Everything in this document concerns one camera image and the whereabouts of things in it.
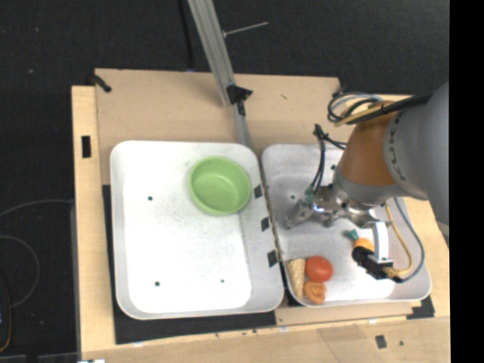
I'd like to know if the red tomato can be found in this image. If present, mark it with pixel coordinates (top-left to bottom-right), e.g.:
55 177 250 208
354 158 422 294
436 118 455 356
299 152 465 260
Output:
304 255 335 284

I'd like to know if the orange pretzel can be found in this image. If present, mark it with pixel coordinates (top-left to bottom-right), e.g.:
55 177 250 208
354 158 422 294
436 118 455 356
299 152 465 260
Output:
302 280 327 306

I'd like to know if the green bowl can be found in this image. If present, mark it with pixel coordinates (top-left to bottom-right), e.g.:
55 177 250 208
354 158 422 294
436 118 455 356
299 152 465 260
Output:
188 156 253 217

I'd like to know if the orange carrot with green top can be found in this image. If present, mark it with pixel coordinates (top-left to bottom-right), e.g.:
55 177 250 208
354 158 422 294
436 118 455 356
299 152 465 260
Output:
346 228 376 253

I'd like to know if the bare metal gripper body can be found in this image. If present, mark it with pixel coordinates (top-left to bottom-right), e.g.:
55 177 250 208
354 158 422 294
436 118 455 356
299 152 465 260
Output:
307 185 380 228

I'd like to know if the white plastic tray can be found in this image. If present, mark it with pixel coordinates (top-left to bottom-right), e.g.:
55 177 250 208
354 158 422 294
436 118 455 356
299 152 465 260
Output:
109 139 286 321
259 143 433 309

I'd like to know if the black cylinder on white bracket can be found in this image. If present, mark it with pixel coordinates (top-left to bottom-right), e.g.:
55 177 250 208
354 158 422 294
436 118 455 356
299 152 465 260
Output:
351 221 396 280

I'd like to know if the brown cardboard board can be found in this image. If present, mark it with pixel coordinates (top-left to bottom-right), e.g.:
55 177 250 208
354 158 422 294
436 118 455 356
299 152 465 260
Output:
93 68 424 327

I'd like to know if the beige ice cream cone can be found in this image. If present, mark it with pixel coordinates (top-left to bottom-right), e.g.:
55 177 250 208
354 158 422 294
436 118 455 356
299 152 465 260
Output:
287 257 307 302

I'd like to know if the thin black and white rod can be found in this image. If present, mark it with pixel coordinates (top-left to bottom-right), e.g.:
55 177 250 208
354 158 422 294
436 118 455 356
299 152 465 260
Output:
257 155 285 265

